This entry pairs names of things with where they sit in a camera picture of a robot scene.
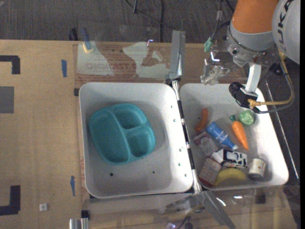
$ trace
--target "teal plate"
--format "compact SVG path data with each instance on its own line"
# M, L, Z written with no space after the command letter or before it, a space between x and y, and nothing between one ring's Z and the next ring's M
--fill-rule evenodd
M155 135L143 111L133 104L116 104L95 112L89 121L91 137L100 156L123 165L149 155Z

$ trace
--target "can label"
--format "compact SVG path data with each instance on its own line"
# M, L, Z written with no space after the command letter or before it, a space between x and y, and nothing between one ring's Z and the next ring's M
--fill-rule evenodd
M254 158L250 164L248 177L251 180L263 180L266 162L261 158Z

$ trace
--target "gray square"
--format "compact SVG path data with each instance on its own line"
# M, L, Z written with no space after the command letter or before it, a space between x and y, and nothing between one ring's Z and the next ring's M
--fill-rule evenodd
M14 113L14 87L0 86L0 114Z

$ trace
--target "orange carrot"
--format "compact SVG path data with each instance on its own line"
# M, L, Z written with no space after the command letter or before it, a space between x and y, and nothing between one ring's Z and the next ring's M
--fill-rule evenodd
M202 109L201 111L201 121L196 125L195 131L200 132L202 129L204 129L206 123L208 122L209 117L209 111L208 109Z
M246 137L246 132L244 131L244 126L241 122L236 120L235 115L230 116L230 119L233 121L232 129L237 136L238 140L241 142L243 147L246 150L249 150L249 145Z

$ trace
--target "wooden surface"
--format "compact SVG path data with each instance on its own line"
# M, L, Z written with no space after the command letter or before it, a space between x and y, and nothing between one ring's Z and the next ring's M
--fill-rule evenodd
M21 187L21 209L17 215L0 216L0 229L66 229L70 218L81 217L78 98L73 94L75 46L77 42L0 41L0 55L18 55L21 62L20 75L11 74L11 63L0 62L0 86L13 86L15 91L14 113L0 114L0 206L9 204L11 186ZM193 52L191 45L187 48ZM67 77L63 77L61 60L67 62ZM71 176L75 179L75 196ZM278 229L289 225L293 229L289 205L285 197L280 198L285 204L279 206L281 209L256 212L247 208L231 219L242 223L244 218L240 228ZM40 203L48 203L48 210L39 212ZM92 211L90 224L94 229L164 229L165 222L180 219L181 215L163 218L151 211ZM225 228L208 213L194 220L195 228Z

